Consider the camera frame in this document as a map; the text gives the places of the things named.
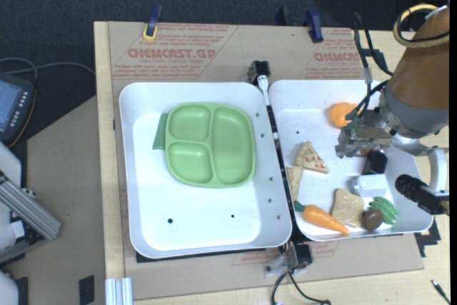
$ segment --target blue clamp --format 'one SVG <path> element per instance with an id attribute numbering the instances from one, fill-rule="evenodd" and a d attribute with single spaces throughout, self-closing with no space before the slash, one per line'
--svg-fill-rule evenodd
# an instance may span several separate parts
<path id="1" fill-rule="evenodd" d="M 155 5 L 152 9 L 149 23 L 145 25 L 143 31 L 143 38 L 146 41 L 153 41 L 157 35 L 157 22 L 159 22 L 160 14 L 162 12 L 162 5 Z"/>
<path id="2" fill-rule="evenodd" d="M 315 9 L 308 9 L 305 13 L 305 23 L 304 26 L 310 26 L 309 36 L 316 44 L 323 41 L 322 32 L 321 32 L 321 17 Z"/>

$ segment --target green plate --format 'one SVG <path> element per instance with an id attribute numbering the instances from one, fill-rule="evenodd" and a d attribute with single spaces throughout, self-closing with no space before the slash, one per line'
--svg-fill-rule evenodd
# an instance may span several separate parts
<path id="1" fill-rule="evenodd" d="M 173 176 L 196 186 L 240 186 L 256 165 L 250 118 L 225 104 L 179 104 L 161 116 L 153 149 L 165 149 Z"/>

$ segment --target yellow cable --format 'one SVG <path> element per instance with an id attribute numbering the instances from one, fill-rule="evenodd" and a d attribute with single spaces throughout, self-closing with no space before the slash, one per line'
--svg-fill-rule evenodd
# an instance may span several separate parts
<path id="1" fill-rule="evenodd" d="M 431 5 L 431 4 L 419 4 L 419 5 L 412 6 L 411 8 L 405 10 L 400 15 L 399 19 L 397 19 L 397 21 L 393 25 L 393 37 L 395 38 L 395 40 L 397 40 L 398 43 L 402 44 L 403 46 L 412 48 L 412 49 L 421 49 L 421 48 L 425 48 L 425 47 L 438 46 L 438 45 L 444 44 L 445 42 L 449 41 L 449 33 L 447 33 L 443 37 L 440 37 L 439 39 L 429 39 L 429 40 L 423 40 L 423 41 L 409 41 L 409 40 L 401 37 L 400 33 L 398 32 L 398 28 L 399 28 L 398 23 L 401 24 L 401 22 L 403 22 L 407 17 L 412 15 L 412 13 L 414 13 L 416 11 L 424 10 L 424 9 L 433 11 L 433 10 L 437 9 L 437 7 L 434 5 Z"/>

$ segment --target wooden edge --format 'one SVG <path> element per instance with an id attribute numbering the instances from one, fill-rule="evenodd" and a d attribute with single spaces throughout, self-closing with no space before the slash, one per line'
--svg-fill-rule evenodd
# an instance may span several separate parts
<path id="1" fill-rule="evenodd" d="M 107 22 L 94 22 L 106 278 L 125 277 Z"/>

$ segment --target brown cylinder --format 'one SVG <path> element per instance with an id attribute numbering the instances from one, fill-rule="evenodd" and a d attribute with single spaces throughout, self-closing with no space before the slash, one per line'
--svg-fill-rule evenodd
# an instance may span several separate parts
<path id="1" fill-rule="evenodd" d="M 413 39 L 449 31 L 450 9 L 432 14 Z M 449 41 L 426 48 L 407 48 L 389 81 L 391 93 L 402 103 L 421 109 L 449 109 Z"/>

